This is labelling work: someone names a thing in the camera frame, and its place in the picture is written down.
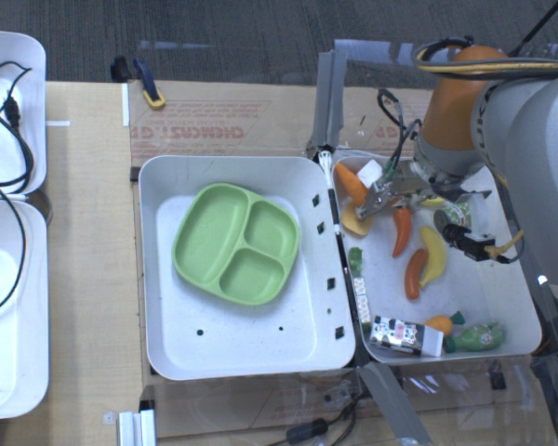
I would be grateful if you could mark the green broccoli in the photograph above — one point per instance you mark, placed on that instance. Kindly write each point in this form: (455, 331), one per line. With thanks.
(355, 258)

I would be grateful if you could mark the white printed packet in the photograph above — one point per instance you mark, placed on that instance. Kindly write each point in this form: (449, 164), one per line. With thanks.
(362, 297)

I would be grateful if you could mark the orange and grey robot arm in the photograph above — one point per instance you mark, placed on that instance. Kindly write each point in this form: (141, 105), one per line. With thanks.
(521, 147)

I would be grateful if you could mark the black cylinder on white bracket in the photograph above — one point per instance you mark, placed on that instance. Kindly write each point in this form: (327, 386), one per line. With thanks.
(469, 243)

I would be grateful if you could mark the white plastic tray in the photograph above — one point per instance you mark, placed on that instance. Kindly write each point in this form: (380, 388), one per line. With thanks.
(28, 342)
(242, 342)
(28, 63)
(474, 291)

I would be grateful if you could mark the green and white can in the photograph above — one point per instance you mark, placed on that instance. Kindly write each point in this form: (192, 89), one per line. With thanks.
(455, 214)

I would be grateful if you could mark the brown cardboard board red print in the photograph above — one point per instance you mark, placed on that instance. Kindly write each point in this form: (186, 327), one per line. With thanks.
(260, 119)

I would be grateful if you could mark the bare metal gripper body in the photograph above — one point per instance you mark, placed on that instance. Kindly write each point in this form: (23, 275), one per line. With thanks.
(411, 181)

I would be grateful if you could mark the green bottle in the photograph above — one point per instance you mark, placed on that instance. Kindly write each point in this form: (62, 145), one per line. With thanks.
(476, 337)

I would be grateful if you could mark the green divided plate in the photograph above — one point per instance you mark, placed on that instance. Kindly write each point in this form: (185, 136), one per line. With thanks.
(214, 235)

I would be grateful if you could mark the white cube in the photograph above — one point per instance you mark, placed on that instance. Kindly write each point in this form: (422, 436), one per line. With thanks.
(369, 172)

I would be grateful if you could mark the yellow biscuit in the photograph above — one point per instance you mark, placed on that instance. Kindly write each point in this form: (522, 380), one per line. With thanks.
(351, 223)

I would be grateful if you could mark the orange sausage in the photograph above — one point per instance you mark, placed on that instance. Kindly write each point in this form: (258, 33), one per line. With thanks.
(415, 274)

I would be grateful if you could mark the yellow banana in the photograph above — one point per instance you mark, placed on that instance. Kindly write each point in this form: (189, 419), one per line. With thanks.
(434, 253)

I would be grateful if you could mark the orange chili pepper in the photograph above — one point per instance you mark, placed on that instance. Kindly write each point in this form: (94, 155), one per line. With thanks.
(402, 230)

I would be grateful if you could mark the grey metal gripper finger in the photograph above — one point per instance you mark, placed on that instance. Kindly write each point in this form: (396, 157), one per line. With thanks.
(371, 205)

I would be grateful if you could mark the black and white carton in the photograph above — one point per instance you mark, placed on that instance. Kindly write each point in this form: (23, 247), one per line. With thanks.
(400, 335)

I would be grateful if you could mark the small orange carrot green top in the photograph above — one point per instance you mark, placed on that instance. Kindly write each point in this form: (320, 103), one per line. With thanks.
(439, 323)

